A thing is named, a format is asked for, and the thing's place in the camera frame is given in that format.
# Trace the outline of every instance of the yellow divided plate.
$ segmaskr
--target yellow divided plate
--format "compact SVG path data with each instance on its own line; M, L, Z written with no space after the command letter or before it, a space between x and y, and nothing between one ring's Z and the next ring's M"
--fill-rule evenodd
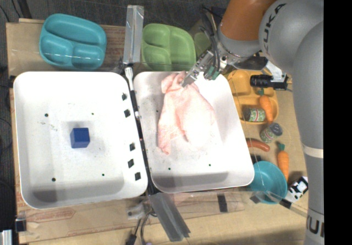
M260 88L251 87L250 85L251 76L258 74L260 74L258 71L236 69L227 76L227 80L230 84L232 96L235 101L241 122L247 122L249 124L256 125L266 124L267 120L264 122L245 121L243 118L243 110L245 108L260 108L260 95L258 93ZM264 94L267 95L271 101L271 106L273 108L273 118L275 121L279 114L279 105L276 92L273 88L264 88Z

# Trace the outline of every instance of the white tray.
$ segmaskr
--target white tray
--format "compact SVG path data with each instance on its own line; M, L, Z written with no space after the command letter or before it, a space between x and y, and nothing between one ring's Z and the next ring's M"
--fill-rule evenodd
M178 139L170 155L157 147L157 124L163 107L161 81L170 72L136 75L134 86L152 181L165 193L194 192L245 186L254 178L254 168L229 83L220 75L214 81L199 76L196 84L213 106L218 138L201 151L192 151Z
M29 206L53 208L145 192L145 164L123 77L26 72L15 79L14 103L21 193ZM74 127L89 128L88 147L71 147Z

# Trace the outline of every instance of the toy sausage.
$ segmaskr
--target toy sausage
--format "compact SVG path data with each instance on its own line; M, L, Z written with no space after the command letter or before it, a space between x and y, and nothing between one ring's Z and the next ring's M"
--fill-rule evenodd
M259 140L254 140L254 139L247 139L246 140L247 142L247 146L248 147L256 147L256 148L259 148L265 152L268 152L270 150L270 146L267 145L266 143L264 142L261 142Z

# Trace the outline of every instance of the teal divided plate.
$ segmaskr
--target teal divided plate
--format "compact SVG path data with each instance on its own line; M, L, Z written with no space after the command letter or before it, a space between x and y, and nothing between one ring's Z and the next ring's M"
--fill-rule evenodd
M102 65L106 44L106 33L100 25L72 15L53 14L44 21L39 51L48 64L92 71Z
M258 199L266 204L277 204L279 200L285 198L287 194L287 182L284 174L278 166L268 161L259 161L253 164L254 179L249 187L253 191L263 192L263 196Z
M188 71L196 63L192 36L185 30L166 24L148 24L143 28L142 62L153 71Z

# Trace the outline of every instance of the green divided plate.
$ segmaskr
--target green divided plate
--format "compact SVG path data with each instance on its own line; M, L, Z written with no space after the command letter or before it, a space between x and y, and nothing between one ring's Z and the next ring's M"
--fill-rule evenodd
M188 71L196 62L191 35L170 25L146 25L141 51L142 62L153 71Z

